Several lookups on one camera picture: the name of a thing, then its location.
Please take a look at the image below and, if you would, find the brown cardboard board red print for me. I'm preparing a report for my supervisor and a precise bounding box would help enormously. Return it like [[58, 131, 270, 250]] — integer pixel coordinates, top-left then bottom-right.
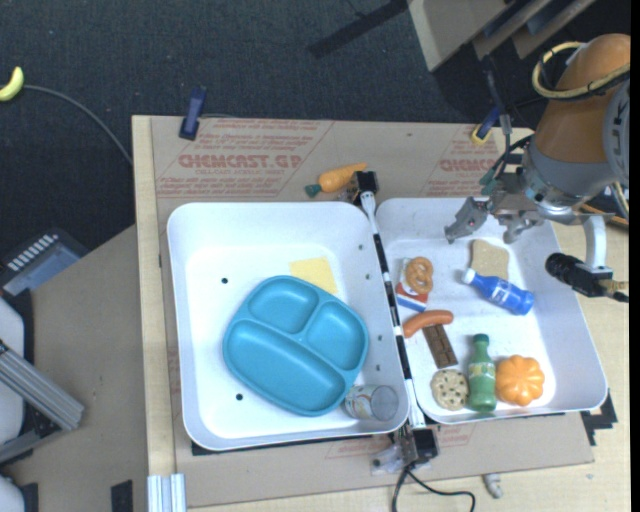
[[149, 117, 596, 509]]

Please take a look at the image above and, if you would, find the blue bottle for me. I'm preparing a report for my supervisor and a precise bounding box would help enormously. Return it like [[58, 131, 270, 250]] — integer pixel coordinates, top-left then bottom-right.
[[460, 267, 536, 317]]

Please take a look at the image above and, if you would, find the red white blue carton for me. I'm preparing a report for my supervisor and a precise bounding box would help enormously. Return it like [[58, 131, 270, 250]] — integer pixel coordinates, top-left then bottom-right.
[[394, 272, 430, 314]]

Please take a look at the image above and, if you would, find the orange sausage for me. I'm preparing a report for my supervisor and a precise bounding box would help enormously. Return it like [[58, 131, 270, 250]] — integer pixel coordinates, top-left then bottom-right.
[[402, 309, 455, 339]]

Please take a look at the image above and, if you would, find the brown chocolate bar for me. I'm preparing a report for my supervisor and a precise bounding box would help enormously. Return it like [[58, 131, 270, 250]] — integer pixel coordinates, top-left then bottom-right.
[[421, 323, 459, 369]]

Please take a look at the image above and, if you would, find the green bottle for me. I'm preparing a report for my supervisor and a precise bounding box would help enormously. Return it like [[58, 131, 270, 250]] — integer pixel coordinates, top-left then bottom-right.
[[466, 333, 498, 414]]

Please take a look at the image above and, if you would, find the yellow cheese slice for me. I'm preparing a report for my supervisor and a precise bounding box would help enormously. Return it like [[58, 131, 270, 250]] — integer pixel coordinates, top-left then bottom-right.
[[288, 256, 341, 297]]

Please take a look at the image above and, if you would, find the yellow banana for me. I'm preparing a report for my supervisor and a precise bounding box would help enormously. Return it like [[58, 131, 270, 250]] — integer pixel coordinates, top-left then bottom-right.
[[0, 66, 25, 103]]

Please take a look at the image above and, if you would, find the white plastic tray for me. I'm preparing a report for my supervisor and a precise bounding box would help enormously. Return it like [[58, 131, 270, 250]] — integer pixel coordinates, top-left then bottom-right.
[[166, 201, 412, 452], [374, 196, 609, 426]]

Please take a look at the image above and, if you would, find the black cylinder on white bracket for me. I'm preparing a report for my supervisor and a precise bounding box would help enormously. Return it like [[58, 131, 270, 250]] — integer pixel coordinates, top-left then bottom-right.
[[544, 214, 615, 297]]

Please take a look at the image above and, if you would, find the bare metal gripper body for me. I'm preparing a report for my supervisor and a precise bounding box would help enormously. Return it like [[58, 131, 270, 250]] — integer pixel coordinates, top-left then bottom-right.
[[487, 171, 615, 226]]

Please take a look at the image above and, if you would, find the small silver can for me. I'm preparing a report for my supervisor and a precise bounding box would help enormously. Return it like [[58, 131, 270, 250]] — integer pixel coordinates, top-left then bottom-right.
[[343, 383, 401, 422]]

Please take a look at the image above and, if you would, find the tan bread slice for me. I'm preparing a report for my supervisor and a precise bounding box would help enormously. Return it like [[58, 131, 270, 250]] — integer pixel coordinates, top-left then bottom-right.
[[468, 238, 511, 284]]

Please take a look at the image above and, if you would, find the chocolate chip biscuit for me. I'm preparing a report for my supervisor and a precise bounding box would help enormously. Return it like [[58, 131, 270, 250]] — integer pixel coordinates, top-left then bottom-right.
[[429, 368, 470, 413]]

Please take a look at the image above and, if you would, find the brown pretzel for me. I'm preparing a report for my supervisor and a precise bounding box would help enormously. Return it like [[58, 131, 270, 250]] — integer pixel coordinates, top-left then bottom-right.
[[404, 256, 435, 296]]

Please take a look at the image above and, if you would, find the thin black and white rod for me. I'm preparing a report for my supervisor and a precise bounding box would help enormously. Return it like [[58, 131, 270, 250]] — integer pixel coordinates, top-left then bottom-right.
[[360, 191, 427, 429]]

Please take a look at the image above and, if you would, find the orange carrot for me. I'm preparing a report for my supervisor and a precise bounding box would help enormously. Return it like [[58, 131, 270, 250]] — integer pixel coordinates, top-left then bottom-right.
[[304, 162, 369, 199]]

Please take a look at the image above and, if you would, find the orange pumpkin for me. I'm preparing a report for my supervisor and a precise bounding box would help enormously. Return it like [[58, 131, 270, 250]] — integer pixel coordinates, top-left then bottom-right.
[[494, 354, 546, 407]]

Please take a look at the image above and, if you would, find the blue divided plate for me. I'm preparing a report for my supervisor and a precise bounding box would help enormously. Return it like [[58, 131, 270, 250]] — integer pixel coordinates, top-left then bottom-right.
[[222, 274, 371, 418]]

